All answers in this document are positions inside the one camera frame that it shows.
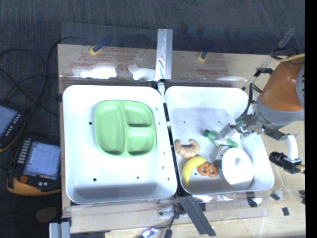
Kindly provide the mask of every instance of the black connector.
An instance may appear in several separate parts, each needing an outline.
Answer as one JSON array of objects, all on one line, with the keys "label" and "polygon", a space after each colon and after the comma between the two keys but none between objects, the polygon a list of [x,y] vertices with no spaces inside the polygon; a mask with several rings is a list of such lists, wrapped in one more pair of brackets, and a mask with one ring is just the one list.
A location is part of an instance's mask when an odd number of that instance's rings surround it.
[{"label": "black connector", "polygon": [[291,174],[300,172],[300,169],[297,168],[298,165],[302,164],[302,160],[300,159],[290,160],[283,153],[272,152],[269,155],[269,160]]}]

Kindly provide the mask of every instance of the green bottle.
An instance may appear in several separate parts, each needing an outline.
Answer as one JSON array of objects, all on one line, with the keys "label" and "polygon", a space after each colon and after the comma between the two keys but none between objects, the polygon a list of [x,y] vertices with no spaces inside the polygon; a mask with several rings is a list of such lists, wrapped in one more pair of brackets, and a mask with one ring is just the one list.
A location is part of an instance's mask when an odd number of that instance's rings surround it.
[{"label": "green bottle", "polygon": [[203,133],[204,137],[209,138],[213,144],[215,144],[216,146],[221,146],[221,145],[227,145],[230,147],[238,147],[238,144],[232,140],[228,139],[223,139],[223,140],[215,140],[214,138],[217,137],[219,134],[216,133],[212,133],[209,130],[205,130]]}]

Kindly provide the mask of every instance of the gray floor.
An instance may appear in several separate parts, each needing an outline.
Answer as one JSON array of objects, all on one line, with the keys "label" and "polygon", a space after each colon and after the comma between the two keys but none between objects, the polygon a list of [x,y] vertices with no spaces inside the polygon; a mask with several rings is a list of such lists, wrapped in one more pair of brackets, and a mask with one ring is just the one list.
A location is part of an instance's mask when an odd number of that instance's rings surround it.
[{"label": "gray floor", "polygon": [[[0,52],[29,49],[45,60],[53,43],[62,36],[62,23],[170,28],[175,49],[198,51],[206,40],[212,40],[214,52],[250,54],[269,54],[294,28],[295,38],[290,45],[305,47],[305,0],[0,0]],[[48,65],[49,73],[57,73],[56,49]],[[1,53],[0,68],[15,81],[41,73],[34,55],[22,51]],[[35,89],[40,83],[30,81]],[[11,87],[0,77],[0,100]],[[56,77],[48,79],[45,92],[57,97]],[[18,91],[13,91],[9,99],[23,107],[31,104]],[[26,131],[58,138],[58,102],[42,97],[40,104],[45,109],[37,107],[32,112]],[[10,148],[1,153],[2,167],[8,165],[12,151]],[[5,179],[5,171],[0,170],[0,236],[48,237],[47,223],[37,223],[35,213],[46,206],[58,209],[59,195],[41,199],[10,197]]]}]

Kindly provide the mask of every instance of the transparent plastic sheet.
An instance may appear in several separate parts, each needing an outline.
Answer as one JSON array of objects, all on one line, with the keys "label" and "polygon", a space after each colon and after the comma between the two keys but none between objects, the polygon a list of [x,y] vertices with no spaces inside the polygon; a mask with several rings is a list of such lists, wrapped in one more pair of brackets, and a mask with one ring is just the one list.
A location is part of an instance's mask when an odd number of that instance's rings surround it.
[{"label": "transparent plastic sheet", "polygon": [[[103,58],[100,57],[101,59],[105,60],[99,60],[98,55],[93,57],[89,51],[90,47],[93,44],[99,42],[104,36],[109,34],[113,36],[113,42],[111,41],[107,47],[103,48],[101,52]],[[65,39],[58,48],[60,85],[63,86],[60,88],[60,93],[63,92],[67,85],[81,83],[78,80],[84,80],[85,84],[118,83],[130,85],[138,84],[141,81],[151,81],[156,67],[157,34],[157,31],[152,30],[65,23],[62,29],[62,35]],[[78,36],[82,39],[71,39],[67,38],[68,36]],[[173,46],[176,49],[178,44],[174,45],[174,42],[176,40],[177,43],[177,37],[179,37],[179,35],[173,35]],[[87,42],[84,42],[84,39],[89,39],[90,44],[86,45]],[[172,82],[167,82],[167,84],[171,83],[173,85],[191,85],[199,83],[202,85],[216,87],[241,88],[247,81],[247,78],[250,78],[254,74],[256,67],[260,66],[263,62],[259,62],[257,59],[242,61],[235,58],[234,54],[229,53],[210,53],[205,63],[201,63],[198,61],[198,56],[203,45],[199,38],[194,40],[195,41],[191,39],[190,43],[192,45],[189,45],[186,51],[173,51],[173,80]],[[220,51],[221,46],[219,45],[220,40],[218,42],[218,46],[216,45],[214,47],[218,47],[218,50]],[[206,215],[208,215],[209,210],[217,209],[217,214],[213,214],[210,220],[264,217],[267,215],[265,205],[275,200],[271,195],[274,193],[278,195],[279,199],[282,199],[284,194],[284,184],[280,169],[276,166],[272,166],[272,170],[275,177],[274,186],[267,191],[257,191],[251,196],[251,200],[257,203],[257,205],[262,206],[261,209],[258,208],[258,211],[250,211],[250,205],[248,204],[247,195],[245,193],[194,195],[194,197],[199,203],[206,204]],[[287,178],[285,184],[288,184],[288,182],[291,183],[291,181],[291,178]],[[288,190],[286,188],[286,191],[294,192],[294,194],[297,195],[296,189]],[[63,215],[81,216],[87,214],[101,216],[105,208],[108,209],[112,206],[120,206],[126,208],[127,211],[129,211],[128,209],[132,209],[139,211],[140,213],[148,210],[153,210],[158,213],[162,207],[170,206],[171,204],[173,204],[172,199],[167,199],[167,202],[164,203],[161,201],[128,201],[92,205],[74,205],[71,202],[68,202],[68,205],[63,205]],[[141,208],[136,209],[134,208],[135,205],[139,205]],[[162,223],[166,221],[166,219],[164,219],[164,217],[162,218],[160,215],[155,215],[155,218]]]}]

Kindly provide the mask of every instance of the green toy object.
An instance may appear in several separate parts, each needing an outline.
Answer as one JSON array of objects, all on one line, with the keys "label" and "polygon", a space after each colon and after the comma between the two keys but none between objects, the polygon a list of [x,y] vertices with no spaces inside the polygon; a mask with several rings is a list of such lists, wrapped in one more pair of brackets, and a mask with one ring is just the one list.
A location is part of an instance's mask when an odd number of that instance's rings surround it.
[{"label": "green toy object", "polygon": [[217,137],[218,134],[212,133],[207,129],[204,131],[203,136],[209,138],[212,141],[212,143],[215,144],[216,146],[227,145],[230,147],[238,147],[238,144],[230,139],[216,141],[214,138]]},{"label": "green toy object", "polygon": [[148,154],[157,143],[151,109],[137,101],[108,100],[95,110],[97,146],[107,154],[131,157]]}]

